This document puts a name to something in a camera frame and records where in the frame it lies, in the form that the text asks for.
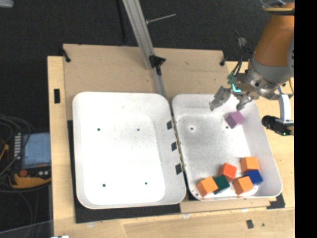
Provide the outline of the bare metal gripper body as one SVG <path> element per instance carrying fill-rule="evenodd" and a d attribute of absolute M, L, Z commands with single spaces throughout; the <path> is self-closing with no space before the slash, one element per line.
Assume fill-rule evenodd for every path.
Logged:
<path fill-rule="evenodd" d="M 280 97 L 276 93 L 278 87 L 284 83 L 284 76 L 278 70 L 261 71 L 246 70 L 235 73 L 233 85 L 236 91 L 233 95 L 238 100 L 256 100 L 263 97 L 268 100 L 277 100 Z"/>

